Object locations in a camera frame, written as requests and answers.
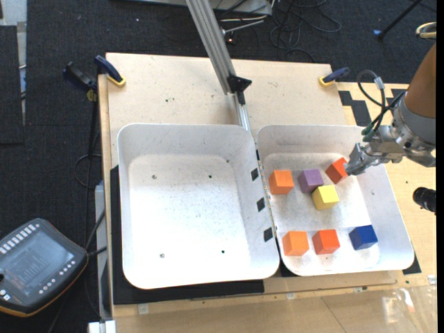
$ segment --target black floor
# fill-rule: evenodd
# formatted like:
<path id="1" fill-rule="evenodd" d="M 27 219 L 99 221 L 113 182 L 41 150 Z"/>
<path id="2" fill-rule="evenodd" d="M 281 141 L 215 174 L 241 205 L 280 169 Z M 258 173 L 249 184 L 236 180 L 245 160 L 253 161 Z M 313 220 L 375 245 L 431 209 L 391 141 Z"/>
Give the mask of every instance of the black floor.
<path id="1" fill-rule="evenodd" d="M 382 41 L 373 30 L 383 30 L 412 0 L 294 0 L 289 9 L 292 1 L 281 0 L 274 17 L 239 31 L 236 44 L 228 45 L 232 58 L 329 63 L 333 69 L 351 69 L 344 81 L 355 81 L 360 71 L 371 69 L 386 83 L 409 83 L 433 43 L 417 38 L 414 32 L 419 25 L 436 21 L 436 0 L 423 0 Z M 220 12 L 217 16 L 236 17 Z M 206 53 L 188 9 L 181 7 L 109 0 L 28 0 L 27 20 L 26 125 L 20 128 L 20 142 L 0 144 L 0 237 L 40 216 L 83 245 L 94 225 L 94 192 L 89 193 L 87 204 L 86 190 L 75 179 L 74 169 L 88 150 L 92 104 L 84 92 L 64 81 L 62 70 L 73 61 L 94 75 L 94 57 L 107 51 Z M 287 24 L 279 29 L 282 21 Z M 223 27 L 238 25 L 224 23 Z M 272 42 L 278 35 L 279 50 Z M 80 163 L 78 176 L 86 181 L 87 162 Z M 96 157 L 91 184 L 100 179 Z M 48 332 L 63 302 L 62 298 L 31 318 L 0 314 L 0 332 Z M 92 308 L 96 305 L 91 266 L 72 288 L 54 332 L 86 332 L 87 323 L 98 319 Z"/>

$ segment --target yellow block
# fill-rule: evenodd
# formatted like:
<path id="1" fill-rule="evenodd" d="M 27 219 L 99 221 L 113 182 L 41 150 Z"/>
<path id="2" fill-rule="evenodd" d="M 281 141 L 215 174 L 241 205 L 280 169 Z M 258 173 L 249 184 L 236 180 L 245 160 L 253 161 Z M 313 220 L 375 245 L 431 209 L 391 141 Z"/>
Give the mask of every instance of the yellow block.
<path id="1" fill-rule="evenodd" d="M 324 185 L 318 187 L 311 193 L 311 197 L 314 201 L 314 206 L 318 210 L 325 210 L 332 208 L 339 202 L 338 194 L 334 185 Z"/>

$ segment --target purple block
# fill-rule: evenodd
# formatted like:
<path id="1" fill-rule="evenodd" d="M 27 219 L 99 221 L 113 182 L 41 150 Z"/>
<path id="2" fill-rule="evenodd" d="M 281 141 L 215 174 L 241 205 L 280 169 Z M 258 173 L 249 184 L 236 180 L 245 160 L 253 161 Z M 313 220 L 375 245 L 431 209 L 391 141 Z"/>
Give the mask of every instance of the purple block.
<path id="1" fill-rule="evenodd" d="M 319 169 L 306 169 L 298 176 L 300 189 L 304 194 L 312 193 L 318 187 L 324 185 Z"/>

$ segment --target bin filled with blocks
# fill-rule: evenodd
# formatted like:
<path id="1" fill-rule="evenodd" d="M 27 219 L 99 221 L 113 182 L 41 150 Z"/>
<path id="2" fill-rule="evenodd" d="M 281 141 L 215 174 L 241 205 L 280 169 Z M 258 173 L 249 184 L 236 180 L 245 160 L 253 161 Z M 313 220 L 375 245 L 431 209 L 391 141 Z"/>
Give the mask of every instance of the bin filled with blocks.
<path id="1" fill-rule="evenodd" d="M 305 231 L 291 230 L 282 238 L 284 254 L 291 256 L 304 255 L 309 250 L 308 236 Z"/>
<path id="2" fill-rule="evenodd" d="M 344 164 L 347 162 L 344 157 L 339 158 L 337 161 L 331 163 L 331 165 L 325 170 L 330 180 L 337 184 L 341 180 L 347 178 L 348 174 L 345 171 Z"/>
<path id="3" fill-rule="evenodd" d="M 332 254 L 341 247 L 336 230 L 319 230 L 311 239 L 317 255 Z"/>
<path id="4" fill-rule="evenodd" d="M 349 234 L 355 250 L 370 248 L 377 243 L 377 237 L 372 225 L 362 225 L 356 227 Z"/>
<path id="5" fill-rule="evenodd" d="M 311 194 L 318 187 L 324 185 L 319 169 L 305 169 L 298 176 L 300 190 L 304 194 Z"/>
<path id="6" fill-rule="evenodd" d="M 332 208 L 339 202 L 339 196 L 334 185 L 323 185 L 311 193 L 314 206 L 317 210 L 326 210 Z"/>
<path id="7" fill-rule="evenodd" d="M 268 184 L 273 195 L 287 195 L 294 188 L 291 170 L 274 170 L 268 178 Z"/>

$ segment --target wooden table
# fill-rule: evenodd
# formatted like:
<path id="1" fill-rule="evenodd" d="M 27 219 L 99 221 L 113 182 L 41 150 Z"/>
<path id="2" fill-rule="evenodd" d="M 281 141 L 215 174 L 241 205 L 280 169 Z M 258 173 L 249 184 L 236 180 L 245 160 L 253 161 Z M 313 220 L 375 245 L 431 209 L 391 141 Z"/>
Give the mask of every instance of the wooden table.
<path id="1" fill-rule="evenodd" d="M 118 88 L 105 76 L 99 76 L 105 212 L 108 250 L 112 250 L 109 230 L 110 169 L 118 165 L 117 133 L 120 128 L 137 122 L 232 124 L 237 123 L 237 117 L 232 98 L 223 94 L 207 58 L 119 53 L 108 53 L 106 58 L 127 78 L 125 87 Z M 245 93 L 253 137 L 262 126 L 269 124 L 356 124 L 350 107 L 342 106 L 339 90 L 349 91 L 353 99 L 365 100 L 354 83 L 321 87 L 318 78 L 332 72 L 329 65 L 252 60 L 233 60 L 233 65 L 237 75 L 253 81 Z M 373 85 L 365 86 L 370 93 L 378 95 Z M 387 87 L 406 89 L 407 85 Z M 379 107 L 367 104 L 372 117 L 379 113 Z M 223 307 L 227 314 L 231 312 L 236 315 L 242 311 L 242 307 L 250 305 L 258 305 L 257 309 L 263 312 L 260 316 L 268 318 L 282 309 L 280 324 L 287 329 L 294 325 L 285 318 L 289 299 L 353 293 L 362 287 L 380 290 L 428 285 L 428 275 L 436 277 L 436 217 L 431 212 L 421 210 L 413 202 L 412 194 L 419 186 L 436 188 L 435 169 L 423 168 L 409 160 L 388 164 L 386 169 L 422 273 L 408 277 L 402 271 L 319 277 L 282 277 L 276 273 L 265 279 L 265 293 L 262 295 L 154 302 L 149 305 L 113 305 L 111 313 L 117 321 L 118 332 L 126 332 L 127 327 L 131 327 L 131 332 L 151 332 L 144 330 L 146 322 L 139 315 L 147 312 L 163 314 L 165 327 L 171 329 L 170 323 L 175 322 L 178 311 L 188 311 L 198 320 L 199 314 L 194 315 L 194 310 L 199 312 L 204 306 Z M 110 256 L 108 260 L 109 275 L 112 277 Z M 261 326 L 259 319 L 257 331 L 261 331 Z M 208 332 L 206 324 L 195 326 L 190 332 L 200 332 L 196 327 Z"/>

